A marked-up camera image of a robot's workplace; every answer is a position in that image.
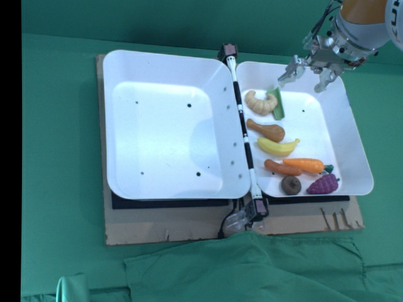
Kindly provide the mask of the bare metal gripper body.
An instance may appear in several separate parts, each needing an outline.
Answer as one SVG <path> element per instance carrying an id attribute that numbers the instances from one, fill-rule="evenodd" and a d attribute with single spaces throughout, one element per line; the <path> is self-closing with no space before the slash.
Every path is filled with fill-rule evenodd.
<path id="1" fill-rule="evenodd" d="M 360 67 L 369 57 L 378 54 L 376 48 L 361 48 L 351 40 L 331 36 L 307 36 L 303 45 L 309 52 L 305 63 L 317 73 L 327 69 L 341 75 L 346 70 Z"/>

